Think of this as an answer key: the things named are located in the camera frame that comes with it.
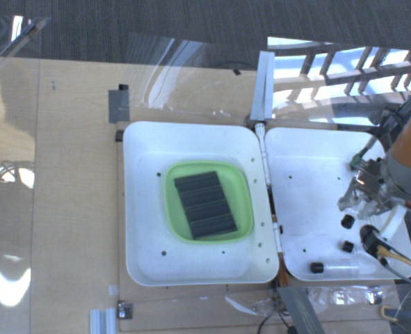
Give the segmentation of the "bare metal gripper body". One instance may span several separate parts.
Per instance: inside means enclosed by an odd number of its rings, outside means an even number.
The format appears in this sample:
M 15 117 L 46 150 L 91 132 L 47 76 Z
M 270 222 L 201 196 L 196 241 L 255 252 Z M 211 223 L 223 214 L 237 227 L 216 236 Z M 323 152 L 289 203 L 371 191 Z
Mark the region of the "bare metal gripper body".
M 356 174 L 351 182 L 355 198 L 388 198 L 387 165 L 378 157 L 367 161 L 360 159 L 355 165 Z

